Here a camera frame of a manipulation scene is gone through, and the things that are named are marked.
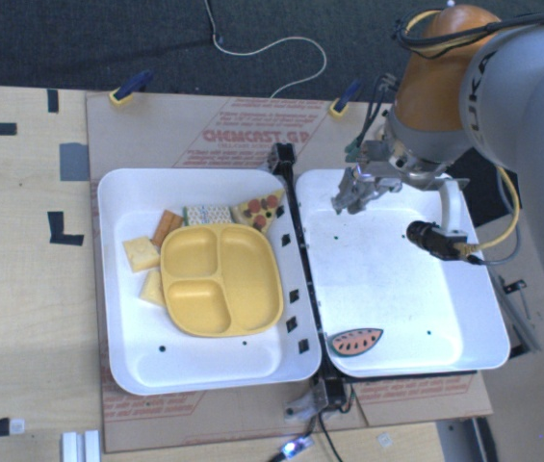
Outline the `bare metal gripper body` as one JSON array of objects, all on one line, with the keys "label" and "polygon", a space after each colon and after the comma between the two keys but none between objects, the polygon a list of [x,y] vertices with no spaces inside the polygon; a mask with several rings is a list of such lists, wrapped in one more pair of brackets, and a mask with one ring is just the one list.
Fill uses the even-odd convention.
[{"label": "bare metal gripper body", "polygon": [[355,154],[351,182],[363,195],[397,193],[403,185],[429,190],[449,167],[415,155],[401,141],[364,141]]}]

